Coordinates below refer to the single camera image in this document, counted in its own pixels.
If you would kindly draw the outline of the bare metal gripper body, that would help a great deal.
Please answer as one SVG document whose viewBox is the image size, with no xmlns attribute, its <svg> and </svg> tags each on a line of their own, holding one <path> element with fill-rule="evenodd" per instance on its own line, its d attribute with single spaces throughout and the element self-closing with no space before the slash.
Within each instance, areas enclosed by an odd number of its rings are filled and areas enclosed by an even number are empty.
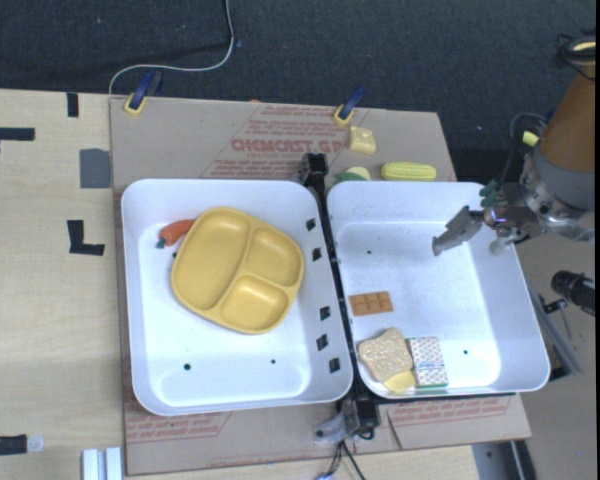
<svg viewBox="0 0 600 480">
<path fill-rule="evenodd" d="M 482 188 L 484 223 L 513 242 L 553 233 L 576 242 L 594 239 L 591 212 L 568 205 L 540 183 L 489 183 Z"/>
</svg>

